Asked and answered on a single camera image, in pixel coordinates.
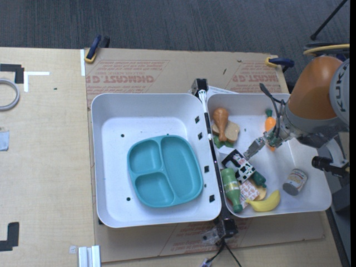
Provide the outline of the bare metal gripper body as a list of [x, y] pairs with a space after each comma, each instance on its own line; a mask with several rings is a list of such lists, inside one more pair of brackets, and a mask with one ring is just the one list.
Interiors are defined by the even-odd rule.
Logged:
[[287, 115], [281, 115], [276, 118], [275, 126], [264, 132], [263, 139], [266, 145], [279, 147], [285, 141], [298, 136], [299, 129], [291, 123]]

